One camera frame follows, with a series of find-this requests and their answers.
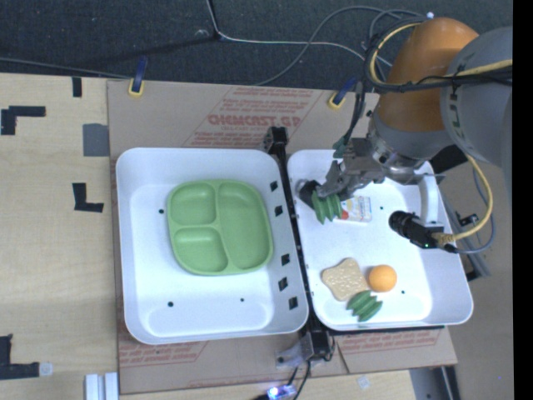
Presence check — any brown cardboard board, red print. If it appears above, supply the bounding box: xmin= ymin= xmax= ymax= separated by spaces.
xmin=106 ymin=79 xmax=459 ymax=395

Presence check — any black block with thin wires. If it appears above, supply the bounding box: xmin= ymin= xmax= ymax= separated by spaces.
xmin=306 ymin=329 xmax=332 ymax=360

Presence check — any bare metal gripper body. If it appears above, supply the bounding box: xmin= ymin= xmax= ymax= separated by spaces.
xmin=337 ymin=137 xmax=424 ymax=188

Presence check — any green pea pod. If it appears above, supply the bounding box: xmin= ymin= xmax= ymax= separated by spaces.
xmin=346 ymin=289 xmax=384 ymax=323
xmin=311 ymin=192 xmax=345 ymax=226

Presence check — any beige bread slice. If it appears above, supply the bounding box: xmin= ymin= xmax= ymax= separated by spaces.
xmin=321 ymin=257 xmax=371 ymax=302

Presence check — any thin black rod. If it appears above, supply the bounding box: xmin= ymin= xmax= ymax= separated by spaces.
xmin=276 ymin=147 xmax=318 ymax=333

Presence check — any orange ball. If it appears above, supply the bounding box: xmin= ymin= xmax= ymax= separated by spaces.
xmin=367 ymin=264 xmax=398 ymax=293

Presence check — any black cylinder on white bracket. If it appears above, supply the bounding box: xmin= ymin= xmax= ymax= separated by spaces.
xmin=388 ymin=172 xmax=446 ymax=250

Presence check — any green divided plate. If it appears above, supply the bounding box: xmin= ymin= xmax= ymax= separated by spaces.
xmin=166 ymin=179 xmax=275 ymax=277

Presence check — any white carton with colour print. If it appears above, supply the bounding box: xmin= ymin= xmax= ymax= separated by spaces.
xmin=332 ymin=195 xmax=373 ymax=224

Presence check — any white plastic tray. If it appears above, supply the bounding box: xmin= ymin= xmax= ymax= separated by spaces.
xmin=115 ymin=147 xmax=310 ymax=345
xmin=286 ymin=148 xmax=475 ymax=332

